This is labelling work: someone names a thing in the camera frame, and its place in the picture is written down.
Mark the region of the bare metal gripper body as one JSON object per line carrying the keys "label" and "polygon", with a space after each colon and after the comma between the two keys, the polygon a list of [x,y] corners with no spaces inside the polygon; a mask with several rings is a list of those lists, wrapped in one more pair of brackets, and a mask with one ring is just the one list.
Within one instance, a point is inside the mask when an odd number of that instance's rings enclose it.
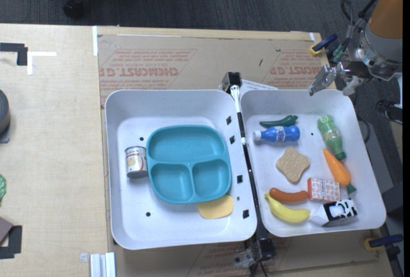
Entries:
{"label": "bare metal gripper body", "polygon": [[369,42],[360,42],[352,49],[349,42],[343,42],[335,50],[335,72],[347,78],[384,79],[382,49]]}

